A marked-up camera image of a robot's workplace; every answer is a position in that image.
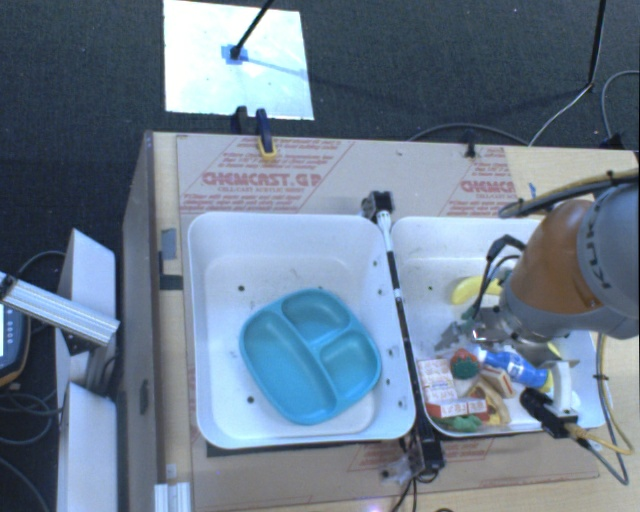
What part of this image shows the black block with thin wires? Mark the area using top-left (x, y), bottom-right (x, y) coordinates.
top-left (361, 190), bottom-right (397, 218)
top-left (416, 433), bottom-right (447, 472)

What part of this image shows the red and green strawberry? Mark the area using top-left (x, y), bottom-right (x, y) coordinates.
top-left (449, 347), bottom-right (482, 380)

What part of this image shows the yellow banana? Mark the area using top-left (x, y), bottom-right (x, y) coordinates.
top-left (450, 275), bottom-right (504, 307)

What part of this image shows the black cylinder on white bracket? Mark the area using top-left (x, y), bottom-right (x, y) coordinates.
top-left (519, 359), bottom-right (581, 440)

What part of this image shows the thin black and white rod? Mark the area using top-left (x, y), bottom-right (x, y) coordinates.
top-left (375, 209), bottom-right (437, 442)

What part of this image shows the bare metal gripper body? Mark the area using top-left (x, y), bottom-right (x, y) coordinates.
top-left (470, 308), bottom-right (581, 369)

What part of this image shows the brown cardboard board red print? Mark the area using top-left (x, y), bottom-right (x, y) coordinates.
top-left (175, 133), bottom-right (601, 495)

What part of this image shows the green broccoli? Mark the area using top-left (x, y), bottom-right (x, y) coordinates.
top-left (438, 414), bottom-right (482, 433)

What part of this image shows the pizza slice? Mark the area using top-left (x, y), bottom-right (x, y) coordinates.
top-left (466, 381), bottom-right (512, 427)

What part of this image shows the white carton red print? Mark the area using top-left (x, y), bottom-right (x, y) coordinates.
top-left (425, 397), bottom-right (490, 420)
top-left (416, 358), bottom-right (458, 403)

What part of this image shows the white plastic tray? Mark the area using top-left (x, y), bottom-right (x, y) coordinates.
top-left (389, 215), bottom-right (609, 439)
top-left (186, 210), bottom-right (418, 450)

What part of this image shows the blue divided plate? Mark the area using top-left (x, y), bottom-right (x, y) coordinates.
top-left (238, 287), bottom-right (384, 427)

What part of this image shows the blue and white bottle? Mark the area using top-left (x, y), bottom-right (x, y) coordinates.
top-left (476, 348), bottom-right (550, 389)

